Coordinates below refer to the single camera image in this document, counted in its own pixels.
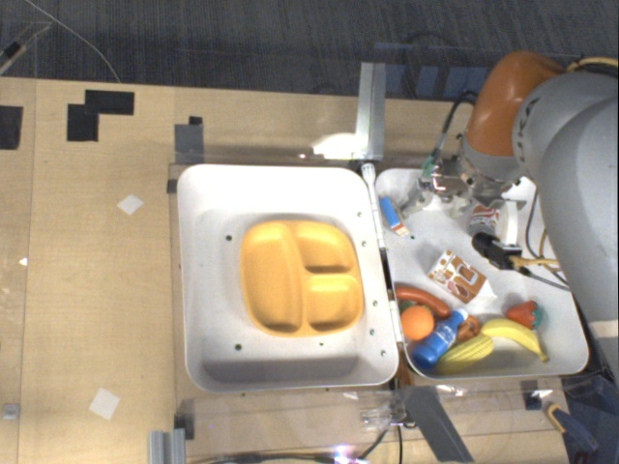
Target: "yellow plate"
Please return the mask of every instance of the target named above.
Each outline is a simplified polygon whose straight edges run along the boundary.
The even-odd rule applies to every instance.
[[[311,336],[352,327],[364,307],[357,255],[336,227],[275,220],[241,243],[241,287],[248,315],[268,334]]]

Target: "red sausage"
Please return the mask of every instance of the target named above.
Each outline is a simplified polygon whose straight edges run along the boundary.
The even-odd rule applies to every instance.
[[[401,301],[414,301],[420,305],[426,305],[434,313],[434,316],[439,319],[447,318],[451,314],[449,307],[440,299],[425,290],[416,289],[415,287],[398,285],[396,287],[396,298]]]

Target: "white basin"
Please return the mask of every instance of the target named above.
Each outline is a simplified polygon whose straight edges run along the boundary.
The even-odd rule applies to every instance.
[[[202,389],[246,392],[374,386],[391,379],[398,349],[368,190],[350,170],[196,165],[178,184],[187,370]],[[351,240],[364,312],[339,333],[282,337],[258,329],[243,301],[240,246],[269,220],[329,223]]]

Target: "white wire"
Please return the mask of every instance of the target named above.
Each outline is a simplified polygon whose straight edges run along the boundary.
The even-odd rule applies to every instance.
[[[46,15],[47,17],[49,17],[51,20],[53,20],[56,24],[58,24],[60,27],[66,29],[67,31],[69,31],[72,35],[74,35],[75,37],[77,37],[79,40],[81,40],[82,42],[84,42],[85,44],[87,44],[88,46],[90,46],[95,53],[97,53],[97,55],[100,56],[100,58],[105,62],[105,64],[107,65],[107,67],[109,68],[109,71],[112,73],[112,75],[114,76],[114,78],[122,83],[123,81],[120,80],[120,77],[118,76],[118,74],[116,73],[115,69],[112,67],[112,65],[109,63],[109,60],[107,60],[105,58],[105,55],[102,54],[102,52],[96,47],[94,46],[92,43],[90,43],[88,40],[86,40],[83,36],[81,36],[77,31],[73,30],[72,28],[70,28],[67,24],[65,24],[64,22],[61,22],[60,20],[58,20],[56,17],[54,17],[52,14],[50,14],[49,12],[46,12],[44,9],[42,9],[41,7],[39,7],[37,4],[35,4],[32,0],[23,0],[24,2],[26,2],[27,4],[31,5],[32,7],[34,7],[37,11],[39,11],[41,14]]]

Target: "blue bottle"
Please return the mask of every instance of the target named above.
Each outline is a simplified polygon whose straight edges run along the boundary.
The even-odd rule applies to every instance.
[[[455,309],[449,318],[436,323],[433,332],[413,348],[413,362],[421,369],[431,369],[456,341],[457,327],[468,317],[466,310]]]

